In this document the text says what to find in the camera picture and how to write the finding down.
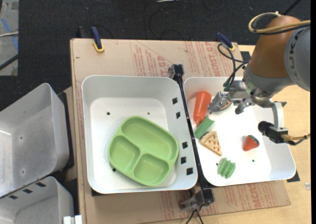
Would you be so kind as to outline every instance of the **cardboard sheet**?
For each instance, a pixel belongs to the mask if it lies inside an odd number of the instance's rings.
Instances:
[[[102,40],[104,53],[97,53],[92,42],[92,39],[71,40],[78,116],[79,205],[84,221],[136,224],[188,218],[191,213],[180,210],[180,202],[190,197],[187,191],[92,196],[86,172],[81,84],[90,75],[166,76],[172,64],[184,66],[185,78],[228,77],[233,71],[231,60],[219,53],[217,42]],[[241,60],[237,44],[233,54]],[[202,216],[290,204],[283,181],[216,187],[213,193],[215,203],[203,207]]]

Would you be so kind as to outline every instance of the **black floor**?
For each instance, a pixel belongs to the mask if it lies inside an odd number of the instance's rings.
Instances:
[[[247,26],[258,14],[311,18],[311,0],[156,1],[20,0],[18,77],[0,77],[0,110],[41,83],[57,93],[71,86],[69,42],[78,26],[89,36],[89,27],[97,25],[103,38],[115,39],[214,41],[221,32],[255,45],[258,36]]]

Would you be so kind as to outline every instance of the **green divided plate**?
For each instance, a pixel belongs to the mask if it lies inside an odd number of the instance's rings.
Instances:
[[[167,178],[178,154],[179,144],[171,133],[139,116],[121,124],[108,148],[110,163],[116,170],[147,186]]]

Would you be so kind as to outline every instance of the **plastic tray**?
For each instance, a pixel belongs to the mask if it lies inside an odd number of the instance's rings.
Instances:
[[[186,190],[198,179],[180,88],[167,77],[90,76],[82,83],[88,181],[101,194]],[[141,116],[170,132],[179,155],[167,178],[142,185],[115,171],[108,157],[111,139],[129,117]]]
[[[71,194],[53,177],[0,198],[1,224],[61,224],[73,215]]]
[[[213,98],[218,91],[223,92],[223,83],[226,79],[198,77],[188,78],[184,82],[194,131],[197,127],[193,120],[196,93],[205,90],[211,93]],[[236,106],[231,105],[223,111],[208,115],[209,119],[215,121],[209,131],[217,132],[223,153],[221,157],[202,146],[196,139],[202,171],[207,181],[215,186],[226,186],[292,178],[296,173],[296,167],[288,144],[275,144],[258,130],[259,122],[274,122],[272,109],[255,105],[245,108],[239,115],[235,114],[235,109]],[[249,134],[259,140],[260,146],[245,152],[242,146]],[[236,163],[236,169],[228,179],[217,174],[218,164],[225,157]]]
[[[179,153],[177,139],[148,119],[126,119],[109,148],[110,163],[134,181],[155,186],[170,173]]]
[[[0,112],[0,197],[65,167],[65,108],[42,84]]]

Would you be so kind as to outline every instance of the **blue and yellow clamp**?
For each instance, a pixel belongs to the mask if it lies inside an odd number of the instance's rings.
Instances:
[[[216,33],[215,39],[217,41],[222,42],[223,45],[226,45],[231,51],[235,49],[235,46],[233,45],[233,43],[225,35],[221,34],[220,32]]]
[[[94,45],[94,48],[96,49],[96,51],[99,53],[104,52],[104,47],[101,43],[101,38],[100,38],[100,35],[98,32],[98,29],[95,26],[92,26],[90,28],[90,32],[91,32],[91,35],[94,39],[93,45]]]

